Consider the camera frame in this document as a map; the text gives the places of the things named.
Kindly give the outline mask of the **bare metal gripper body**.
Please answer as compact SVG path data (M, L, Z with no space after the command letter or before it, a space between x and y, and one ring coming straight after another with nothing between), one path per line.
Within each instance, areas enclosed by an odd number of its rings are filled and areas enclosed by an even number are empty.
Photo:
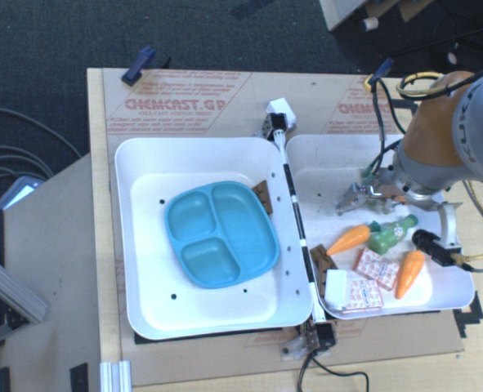
M440 203L436 194L443 190L444 182L439 167L381 167L376 172L364 172L367 198L379 202L385 213L400 204L414 205L424 211L436 210Z

